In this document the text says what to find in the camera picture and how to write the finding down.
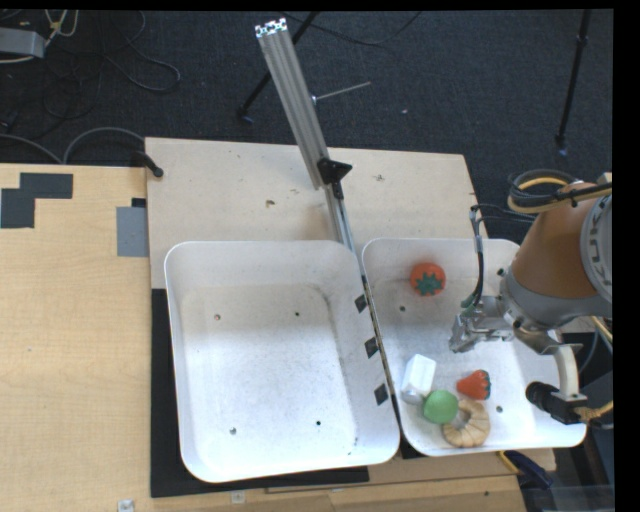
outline wooden table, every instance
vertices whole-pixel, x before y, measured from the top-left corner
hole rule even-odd
[[[232,179],[242,183],[237,180],[275,165],[280,175],[271,176],[271,189],[268,183],[264,188],[264,182],[245,187],[244,194],[238,188],[226,193],[217,189],[214,199],[243,197],[248,206],[241,216],[261,214],[253,233],[264,232],[265,225],[284,225],[277,231],[281,235],[274,230],[263,238],[328,233],[328,214],[316,213],[323,195],[312,189],[297,147],[150,139],[147,151],[166,171],[162,186],[176,188],[184,181],[179,176],[185,166],[200,166],[211,180],[223,184]],[[464,219],[475,196],[462,156],[331,151],[336,160],[358,162],[343,182],[356,245],[374,235],[470,235]],[[231,161],[236,163],[233,173],[227,166]],[[239,161],[246,164],[238,166]],[[215,177],[215,169],[225,168],[228,173]],[[150,290],[163,286],[157,274],[163,244],[178,236],[167,227],[173,221],[163,228],[156,225],[163,218],[159,198],[168,188],[160,189],[161,183],[141,168],[0,164],[0,189],[19,188],[21,173],[71,174],[73,197],[37,198],[34,227],[0,229],[1,510],[113,512],[119,504],[126,510],[127,503],[136,512],[353,512],[391,506],[403,511],[526,510],[515,475],[493,453],[406,460],[397,456],[370,467],[366,484],[340,489],[271,488],[151,498]],[[425,201],[442,205],[430,210],[428,218],[411,213],[416,197],[401,192],[411,176],[421,176],[423,185],[429,185],[422,192]],[[278,180],[291,179],[294,183],[286,190],[277,186]],[[194,211],[198,201],[211,200],[201,191],[194,196]],[[117,210],[131,207],[132,198],[149,201],[150,256],[118,255]],[[407,208],[391,212],[389,206],[397,201]],[[292,217],[300,209],[309,213],[304,222]],[[246,227],[237,227],[246,226],[240,217],[220,209],[219,202],[211,212],[218,216],[205,224],[217,239],[249,235],[242,231]],[[182,223],[180,236],[193,234],[190,225]],[[416,226],[421,226],[419,233]],[[551,450],[527,454],[546,469],[555,468]]]

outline white tray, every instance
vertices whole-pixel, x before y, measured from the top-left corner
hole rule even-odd
[[[375,333],[346,247],[184,242],[167,254],[165,276],[180,450],[194,476],[228,482],[396,453],[399,427],[380,352],[366,350]]]
[[[507,240],[483,240],[484,294],[497,295],[499,268],[507,268],[518,246]],[[447,280],[443,292],[422,297],[409,284],[412,267],[422,261],[438,263]],[[407,441],[430,456],[458,455],[508,449],[569,447],[582,442],[583,424],[564,425],[533,406],[525,397],[532,381],[558,386],[552,356],[539,356],[519,341],[481,342],[465,353],[449,350],[448,340],[460,302],[475,288],[478,259],[471,239],[376,239],[363,249],[373,309],[382,337]],[[421,408],[399,396],[405,368],[421,354],[436,361],[433,389],[458,394],[456,381],[476,369],[489,372],[491,395],[483,403],[491,420],[491,433],[476,448],[455,448],[444,439],[439,425],[430,423]]]

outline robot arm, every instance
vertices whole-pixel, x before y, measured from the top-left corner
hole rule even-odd
[[[523,192],[541,183],[562,188],[547,196]],[[538,215],[502,273],[499,295],[482,295],[480,278],[456,316],[449,346],[464,352],[478,341],[515,337],[538,354],[553,355],[560,389],[535,382],[528,387],[527,398],[558,421],[577,423],[581,416],[576,411],[586,405],[586,397],[579,392],[577,347],[556,341],[549,331],[582,316],[612,318],[611,183],[594,185],[557,171],[532,171],[520,176],[514,186],[511,209]],[[474,229],[482,262],[477,223]]]

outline red tomato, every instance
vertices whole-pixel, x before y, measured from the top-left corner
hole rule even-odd
[[[424,262],[413,267],[409,282],[419,295],[433,296],[444,290],[447,276],[440,265]]]

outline tan ring toy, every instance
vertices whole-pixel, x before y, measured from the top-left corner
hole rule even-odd
[[[480,402],[462,399],[458,410],[469,415],[465,424],[456,428],[453,423],[442,425],[442,434],[447,442],[457,448],[473,448],[484,443],[491,431],[489,414]]]

